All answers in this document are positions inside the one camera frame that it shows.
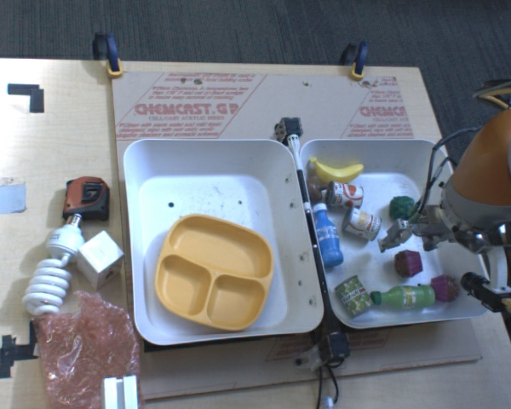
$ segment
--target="yellow banana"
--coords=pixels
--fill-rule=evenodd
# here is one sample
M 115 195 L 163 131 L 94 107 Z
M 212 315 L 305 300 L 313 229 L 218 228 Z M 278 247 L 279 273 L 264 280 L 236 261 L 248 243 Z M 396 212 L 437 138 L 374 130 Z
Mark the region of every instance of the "yellow banana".
M 363 164 L 351 164 L 342 168 L 332 168 L 329 165 L 322 164 L 316 157 L 310 158 L 314 164 L 316 176 L 322 181 L 338 181 L 340 183 L 349 183 L 358 177 L 364 170 Z

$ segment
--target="red bubble wrap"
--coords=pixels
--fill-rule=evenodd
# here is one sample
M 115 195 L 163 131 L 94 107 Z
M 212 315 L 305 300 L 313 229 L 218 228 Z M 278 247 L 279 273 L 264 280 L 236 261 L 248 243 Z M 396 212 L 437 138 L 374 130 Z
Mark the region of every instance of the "red bubble wrap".
M 140 346 L 125 310 L 75 294 L 79 313 L 33 319 L 45 387 L 52 409 L 101 409 L 104 378 L 140 376 Z M 138 395 L 140 408 L 140 387 Z

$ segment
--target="wooden table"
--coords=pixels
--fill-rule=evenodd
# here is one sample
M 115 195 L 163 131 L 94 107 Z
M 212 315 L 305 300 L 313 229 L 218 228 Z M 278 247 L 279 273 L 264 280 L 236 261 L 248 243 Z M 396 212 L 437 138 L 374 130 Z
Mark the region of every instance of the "wooden table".
M 252 72 L 346 75 L 339 66 L 266 66 L 124 62 L 126 71 Z M 435 122 L 420 72 L 416 68 L 366 68 L 372 76 L 394 76 L 416 138 L 437 141 Z M 28 113 L 28 97 L 8 95 L 8 84 L 39 84 L 45 113 Z M 60 216 L 68 180 L 91 175 L 111 188 L 108 222 L 88 224 L 90 236 L 105 229 L 123 248 L 118 163 L 115 149 L 112 86 L 103 62 L 83 60 L 0 59 L 0 179 L 26 184 L 26 209 L 0 215 L 0 346 L 2 335 L 28 343 L 30 315 L 22 298 L 36 264 L 47 257 L 45 241 L 62 225 Z M 71 291 L 93 291 L 73 273 Z M 100 293 L 126 307 L 124 275 Z M 72 300 L 65 311 L 73 310 Z M 473 319 L 482 359 L 339 379 L 336 407 L 511 408 L 511 343 L 501 315 Z M 0 379 L 0 408 L 47 406 L 38 360 L 16 361 L 11 378 Z M 313 407 L 315 382 L 277 384 L 261 389 L 231 390 L 154 401 L 152 408 L 180 407 Z

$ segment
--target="blue bottle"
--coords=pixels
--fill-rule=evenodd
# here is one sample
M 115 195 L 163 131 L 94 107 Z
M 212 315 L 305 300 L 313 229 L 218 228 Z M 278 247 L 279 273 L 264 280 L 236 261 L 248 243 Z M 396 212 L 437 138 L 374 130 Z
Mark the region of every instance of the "blue bottle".
M 344 258 L 339 244 L 339 235 L 335 224 L 327 216 L 327 205 L 325 203 L 315 204 L 313 213 L 324 266 L 331 268 L 341 265 Z

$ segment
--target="green plastic bottle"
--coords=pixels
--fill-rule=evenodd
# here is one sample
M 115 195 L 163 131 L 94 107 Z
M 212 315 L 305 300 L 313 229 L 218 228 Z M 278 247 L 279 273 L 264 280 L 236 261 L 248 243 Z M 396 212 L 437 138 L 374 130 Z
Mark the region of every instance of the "green plastic bottle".
M 375 305 L 387 305 L 396 309 L 426 308 L 435 303 L 435 291 L 431 285 L 395 286 L 386 292 L 370 294 Z

